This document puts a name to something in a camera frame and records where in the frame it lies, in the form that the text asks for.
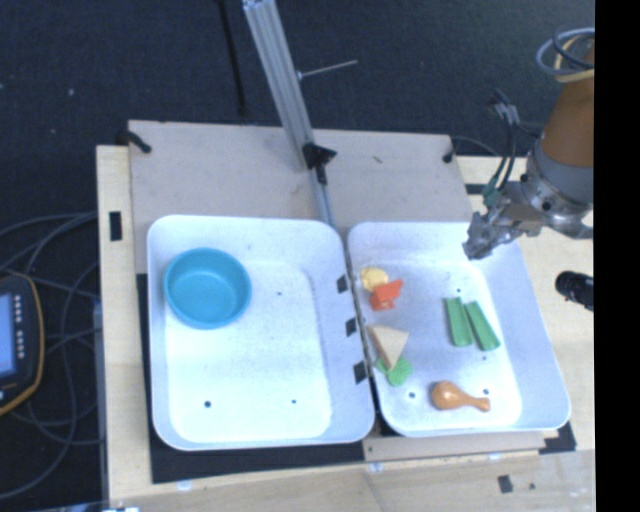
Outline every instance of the table surface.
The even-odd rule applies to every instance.
[[[151,134],[158,130],[162,132],[167,128],[177,129],[184,137],[183,144],[180,145],[184,151],[180,154],[171,153],[171,147],[177,146],[156,144],[152,151],[154,158],[169,158],[174,163],[180,162],[183,168],[185,159],[191,158],[193,165],[198,165],[199,159],[193,155],[189,157],[190,144],[196,144],[193,146],[195,148],[201,148],[203,144],[202,141],[193,143],[193,136],[189,133],[193,128],[199,129],[201,126],[176,124],[167,127],[165,123],[138,123],[136,126],[138,132],[143,132],[143,139],[153,139]],[[207,140],[207,151],[212,152],[212,158],[215,157],[213,162],[222,162],[209,165],[224,165],[227,172],[237,168],[240,173],[238,179],[246,180],[246,175],[242,173],[247,172],[251,162],[262,162],[260,167],[264,170],[270,169],[270,166],[280,170],[291,170],[296,165],[295,156],[291,154],[286,136],[281,129],[208,125],[207,130],[214,130],[218,135]],[[446,150],[450,144],[446,136],[333,130],[318,130],[316,133],[319,144],[336,149],[339,155],[330,164],[332,174],[329,176],[330,186],[333,186],[330,197],[339,231],[344,231],[349,225],[362,219],[376,219],[387,215],[392,219],[402,218],[403,215],[407,215],[407,205],[412,204],[430,206],[420,208],[419,219],[426,216],[428,220],[468,220],[473,210],[481,208],[481,201],[477,196],[467,196],[464,184],[486,182],[497,165],[497,159],[494,158],[460,157],[454,160],[453,169],[443,169],[444,164],[441,160],[434,159],[434,151],[441,151],[443,148]],[[246,137],[251,139],[252,151],[238,154],[234,151],[234,144],[244,143],[242,141]],[[360,507],[362,510],[386,510],[382,506],[383,502],[393,498],[404,504],[404,510],[419,504],[427,488],[441,495],[442,492],[438,491],[438,487],[432,482],[442,483],[439,478],[445,478],[448,471],[459,471],[459,465],[465,462],[472,463],[464,465],[465,485],[480,488],[487,485],[487,479],[491,480],[489,475],[496,472],[499,475],[501,471],[510,472],[512,475],[531,474],[530,478],[535,476],[539,482],[542,479],[545,481],[545,491],[540,492],[538,498],[544,495],[545,499],[556,499],[558,486],[564,486],[562,489],[565,491],[573,488],[582,489],[576,492],[586,500],[585,503],[590,503],[589,482],[593,478],[595,459],[593,313],[577,304],[562,300],[555,291],[554,282],[557,275],[564,270],[593,275],[593,245],[591,241],[566,239],[551,230],[543,230],[538,237],[523,238],[516,243],[521,247],[571,398],[571,426],[578,443],[577,452],[538,456],[536,448],[544,441],[543,437],[553,436],[554,433],[544,433],[544,436],[541,433],[488,435],[466,439],[463,436],[445,439],[436,444],[421,443],[419,440],[369,438],[364,441],[365,447],[375,447],[376,460],[389,461],[384,463],[383,473],[371,473],[372,467],[361,463],[152,484],[135,283],[135,274],[140,269],[140,262],[144,260],[136,254],[138,248],[135,238],[145,233],[145,223],[162,212],[136,205],[134,215],[135,199],[132,200],[132,197],[139,197],[139,194],[132,196],[132,188],[140,188],[140,184],[136,183],[137,178],[132,179],[131,167],[132,161],[136,161],[135,158],[146,156],[133,147],[97,148],[108,481],[109,496],[115,505],[130,502],[131,505],[141,506],[143,503],[153,503],[154,509],[158,506],[170,509],[171,506],[179,504],[183,510],[201,510],[203,504],[212,499],[214,493],[216,499],[222,499],[227,504],[242,502],[245,509],[260,507],[261,510],[265,510],[266,494],[270,496],[270,505],[267,506],[269,510],[275,509],[276,506],[281,509],[285,503],[289,506],[288,502],[304,503],[307,508],[313,504],[313,510],[328,510],[332,503],[335,508],[335,503],[338,503],[335,500],[338,498],[342,503],[350,501],[356,509]],[[524,161],[519,159],[514,177],[518,172],[522,172],[523,168]],[[356,210],[348,207],[347,198],[351,198],[355,203],[354,197],[359,197],[358,204],[366,205],[367,194],[371,192],[354,186],[354,183],[368,180],[370,189],[375,189],[387,182],[385,173],[394,171],[400,173],[395,176],[401,176],[400,179],[394,180],[399,189],[406,189],[409,184],[414,184],[410,192],[400,197],[394,195],[383,210],[380,210],[380,204],[369,204],[356,213]],[[293,188],[287,190],[297,201],[295,204],[298,205],[298,210],[289,212],[289,215],[312,217],[314,211],[308,206],[312,200],[312,195],[307,189],[308,177],[304,173],[296,174],[295,169],[292,173],[293,184],[287,187]],[[425,174],[430,176],[431,180],[422,178],[417,181],[416,178]],[[285,178],[286,174],[274,179],[274,186],[282,186],[284,181],[278,180]],[[172,188],[164,186],[160,190],[166,192]],[[176,213],[171,210],[174,206],[166,201],[156,201],[153,204],[163,204],[170,213]],[[114,211],[120,212],[122,218],[123,237],[117,241],[110,240],[109,236],[109,214]],[[148,217],[141,220],[140,211],[148,213]],[[483,448],[480,454],[477,453],[478,446]],[[496,452],[502,454],[499,463],[496,462]],[[542,471],[545,464],[549,465],[546,472]],[[302,497],[298,485],[309,489],[306,497]],[[337,488],[339,491],[325,501],[307,502],[314,492],[321,492],[323,486],[325,489]],[[449,503],[447,500],[451,500],[455,494],[457,493],[452,492],[451,495],[447,495],[449,497],[442,495],[436,503]]]

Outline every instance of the white tray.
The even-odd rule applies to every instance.
[[[151,226],[147,242],[152,412],[167,444],[212,450],[366,436],[374,408],[357,371],[364,350],[333,229],[307,220],[173,215]],[[230,253],[251,278],[249,307],[226,327],[187,327],[164,298],[164,269],[195,247]]]
[[[364,323],[410,333],[403,356],[414,371],[406,383],[393,387],[373,370],[381,413],[408,437],[558,428],[569,417],[569,399],[520,249],[509,244],[489,258],[469,261],[462,249],[467,228],[466,223],[369,222],[349,233]],[[393,309],[370,306],[359,278],[367,266],[382,268],[390,280],[403,279]],[[482,351],[477,344],[452,344],[444,299],[455,296],[479,302],[500,347]],[[373,363],[377,352],[366,338]],[[441,380],[488,397],[491,411],[436,409],[430,390]]]

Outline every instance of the vertical metal post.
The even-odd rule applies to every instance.
[[[276,2],[243,0],[243,7],[280,121],[302,167],[306,168],[303,148],[315,144],[315,141]],[[320,217],[333,226],[326,187],[316,179],[314,173],[310,173],[310,176]]]

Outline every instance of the wooden table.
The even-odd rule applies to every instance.
[[[145,135],[162,130],[163,126],[167,128],[165,123],[132,124]],[[187,147],[193,144],[195,151],[202,147],[202,140],[193,139],[190,135],[191,129],[201,134],[202,126],[178,123],[174,128],[185,138]],[[248,172],[247,166],[252,162],[261,162],[267,167],[277,164],[278,168],[285,170],[296,166],[281,129],[229,126],[206,129],[219,135],[207,139],[207,151],[217,158],[217,163],[209,162],[207,165],[224,165],[227,171],[229,167],[237,169],[240,173],[238,179],[242,179],[241,173]],[[363,216],[375,218],[381,215],[375,211],[379,205],[369,204],[364,211],[356,213],[345,205],[350,204],[347,199],[353,199],[354,194],[365,194],[354,183],[368,179],[371,187],[382,186],[384,182],[376,182],[376,176],[383,176],[383,169],[386,173],[395,173],[394,176],[398,177],[395,181],[400,188],[413,184],[404,197],[385,208],[385,215],[402,218],[407,213],[407,205],[420,204],[420,219],[428,220],[433,216],[431,218],[439,220],[468,220],[472,208],[478,209],[480,205],[475,197],[469,201],[464,183],[486,182],[497,165],[493,158],[468,157],[458,158],[453,166],[447,167],[439,158],[434,158],[434,152],[442,154],[449,146],[446,136],[332,130],[318,130],[316,136],[318,144],[338,151],[338,157],[330,164],[329,180],[333,187],[330,197],[336,224],[341,232]],[[247,137],[251,141],[251,152],[234,152],[233,141],[238,138],[244,141]],[[163,152],[162,144],[156,145],[152,154],[154,158],[173,158],[171,162],[174,165],[176,162],[184,165],[184,154],[171,156]],[[439,442],[382,439],[372,435],[364,443],[374,449],[375,458],[371,460],[375,460],[375,464],[365,461],[153,484],[135,282],[136,272],[143,265],[144,258],[140,254],[140,244],[136,247],[135,240],[144,236],[145,224],[161,214],[163,208],[177,212],[172,211],[174,205],[166,202],[155,202],[148,208],[142,208],[140,203],[144,199],[132,199],[132,184],[133,188],[140,189],[131,172],[131,162],[135,157],[145,158],[145,155],[135,147],[97,148],[108,492],[114,506],[152,505],[154,510],[206,510],[207,504],[215,500],[220,506],[243,510],[282,510],[283,507],[335,510],[344,508],[345,502],[350,510],[413,510],[420,509],[428,499],[438,508],[448,509],[449,504],[459,504],[461,499],[471,500],[470,492],[476,491],[483,500],[488,500],[481,502],[486,506],[497,506],[506,496],[511,501],[504,502],[505,509],[518,503],[520,509],[527,510],[528,504],[535,504],[541,499],[552,500],[550,503],[559,500],[557,503],[562,504],[567,496],[573,500],[571,503],[591,503],[595,471],[593,313],[563,301],[554,289],[554,282],[563,270],[593,275],[593,247],[590,241],[568,240],[550,230],[543,231],[537,238],[522,239],[517,243],[521,245],[571,397],[571,426],[577,438],[578,451],[539,456],[537,448],[544,445],[546,438],[556,435],[554,432],[458,437]],[[192,160],[193,165],[198,165],[199,160],[195,156]],[[523,165],[524,161],[520,159],[514,175],[522,171]],[[290,216],[313,217],[313,208],[309,208],[311,196],[305,188],[308,178],[304,173],[296,174],[295,169],[292,172],[291,184],[286,190],[295,196],[298,210],[285,212],[285,216],[289,213]],[[423,180],[425,174],[431,180]],[[286,176],[274,178],[274,186],[282,186],[279,179],[286,180]],[[170,191],[171,187],[167,185],[162,190]],[[164,206],[153,210],[154,204]],[[122,237],[116,240],[111,236],[113,212],[119,213],[122,223]],[[202,212],[196,203],[189,213]],[[248,213],[249,216],[254,214],[255,211]],[[504,475],[510,475],[515,490],[527,488],[531,491],[531,484],[535,484],[537,494],[503,492],[497,478]]]

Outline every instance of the blue bowl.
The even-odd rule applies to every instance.
[[[196,329],[216,329],[244,313],[251,300],[251,280],[242,264],[217,249],[191,249],[176,256],[164,274],[171,309]]]

